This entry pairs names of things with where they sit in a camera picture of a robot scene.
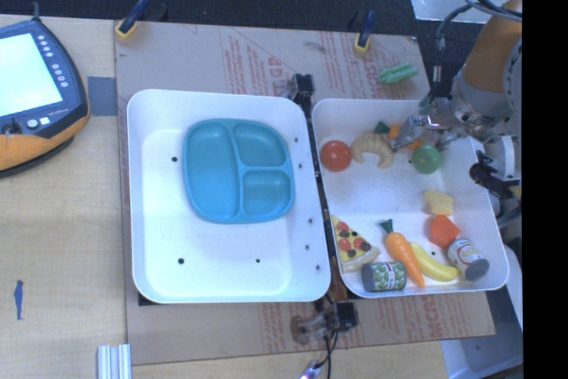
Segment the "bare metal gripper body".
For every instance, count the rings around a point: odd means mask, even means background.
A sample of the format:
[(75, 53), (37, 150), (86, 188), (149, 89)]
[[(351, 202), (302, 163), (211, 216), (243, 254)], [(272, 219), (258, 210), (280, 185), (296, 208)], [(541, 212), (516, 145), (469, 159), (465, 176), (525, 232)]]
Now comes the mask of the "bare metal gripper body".
[(427, 128), (440, 133), (445, 141), (471, 137), (485, 141), (485, 117), (460, 96), (426, 97)]

